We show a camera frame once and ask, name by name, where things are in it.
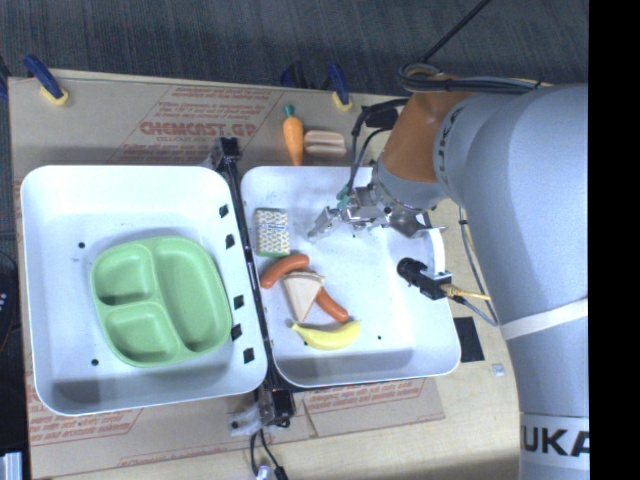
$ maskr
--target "orange carrot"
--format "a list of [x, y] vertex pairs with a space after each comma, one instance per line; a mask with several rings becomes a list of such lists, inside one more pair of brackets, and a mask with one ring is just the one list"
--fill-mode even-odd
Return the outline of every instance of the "orange carrot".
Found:
[[284, 108], [284, 113], [287, 117], [282, 123], [282, 132], [284, 133], [284, 141], [293, 165], [302, 165], [304, 133], [302, 121], [293, 115], [294, 111], [293, 105], [287, 105]]

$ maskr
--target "green divided tray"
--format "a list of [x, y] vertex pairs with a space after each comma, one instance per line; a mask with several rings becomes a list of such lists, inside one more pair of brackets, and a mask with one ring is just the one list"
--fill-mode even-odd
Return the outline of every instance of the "green divided tray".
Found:
[[142, 367], [211, 352], [231, 332], [231, 309], [210, 254], [181, 236], [136, 240], [104, 251], [91, 288], [107, 341]]

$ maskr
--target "toy banana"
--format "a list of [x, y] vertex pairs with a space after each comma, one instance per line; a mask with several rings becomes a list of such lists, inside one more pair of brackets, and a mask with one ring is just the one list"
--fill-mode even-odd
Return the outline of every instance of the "toy banana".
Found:
[[360, 321], [352, 320], [334, 331], [322, 331], [302, 327], [294, 323], [291, 328], [312, 348], [319, 350], [338, 350], [350, 345], [360, 334]]

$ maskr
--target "toy hot dog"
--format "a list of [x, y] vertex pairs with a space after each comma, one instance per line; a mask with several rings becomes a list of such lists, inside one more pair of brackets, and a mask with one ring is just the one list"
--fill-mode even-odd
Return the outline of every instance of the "toy hot dog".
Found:
[[260, 276], [260, 286], [271, 288], [283, 275], [309, 266], [309, 256], [306, 254], [292, 254], [274, 263]]
[[316, 302], [325, 313], [335, 318], [338, 322], [344, 323], [349, 319], [349, 312], [333, 300], [324, 288], [320, 288], [320, 291], [318, 291]]

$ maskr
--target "gray carpet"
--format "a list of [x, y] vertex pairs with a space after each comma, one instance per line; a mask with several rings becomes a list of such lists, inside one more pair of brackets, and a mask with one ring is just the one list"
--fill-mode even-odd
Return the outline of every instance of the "gray carpet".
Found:
[[[396, 70], [480, 1], [0, 0], [0, 55], [16, 76], [32, 53], [58, 68], [267, 85], [300, 60], [317, 86], [338, 62], [352, 91], [404, 95]], [[586, 82], [588, 45], [589, 0], [494, 0], [431, 62], [460, 75]], [[0, 104], [0, 251], [15, 258], [13, 226]]]

